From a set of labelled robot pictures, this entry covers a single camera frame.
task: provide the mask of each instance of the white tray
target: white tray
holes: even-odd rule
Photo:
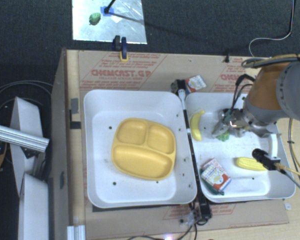
[[[283,199],[293,196],[295,184],[278,171],[252,171],[235,165],[238,157],[252,158],[252,151],[256,148],[269,151],[267,138],[259,138],[252,132],[247,132],[241,138],[230,135],[223,142],[211,137],[214,126],[218,122],[218,111],[231,107],[232,93],[191,93],[186,98],[189,119],[194,113],[205,110],[199,121],[202,141],[192,139],[198,170],[201,165],[212,158],[222,165],[231,177],[230,184],[224,190],[224,195],[212,194],[201,182],[203,194],[212,202],[239,202],[263,199]],[[235,107],[242,108],[243,101],[238,99]],[[269,130],[278,133],[276,125],[269,126]],[[278,154],[281,163],[289,167],[286,153],[278,138]]]
[[[92,90],[84,97],[87,193],[100,208],[190,203],[197,185],[183,108],[170,92]],[[111,160],[116,129],[127,118],[141,118],[172,130],[176,158],[172,173],[160,181],[129,176]]]

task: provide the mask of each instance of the yellow plate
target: yellow plate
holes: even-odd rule
[[[175,166],[175,135],[153,121],[125,119],[115,132],[111,159],[123,173],[145,180],[163,180]]]

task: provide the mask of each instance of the metal sheet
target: metal sheet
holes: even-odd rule
[[[72,33],[74,40],[112,42],[115,36],[126,37],[130,44],[147,44],[141,0],[116,0],[111,15],[103,14],[111,0],[72,0]],[[100,13],[96,25],[90,15]]]

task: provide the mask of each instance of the black carpet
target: black carpet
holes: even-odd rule
[[[142,6],[148,44],[130,44],[130,51],[249,56],[252,39],[286,35],[292,0],[142,0]],[[72,40],[72,0],[0,0],[0,86],[20,80],[52,84],[62,47],[111,50],[110,43]],[[288,38],[256,41],[251,48],[260,57],[300,53],[300,0]],[[16,95],[41,102],[49,124],[45,94],[19,86],[3,93],[0,104]],[[0,113],[3,125],[9,124],[11,105]],[[19,200],[10,159],[0,172],[0,240],[18,235]]]

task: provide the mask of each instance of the robotic arm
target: robotic arm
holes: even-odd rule
[[[244,68],[261,68],[244,100],[242,109],[225,109],[212,136],[231,130],[242,135],[252,131],[268,137],[267,126],[280,118],[300,121],[300,55],[290,54],[270,59],[252,58],[242,63]]]

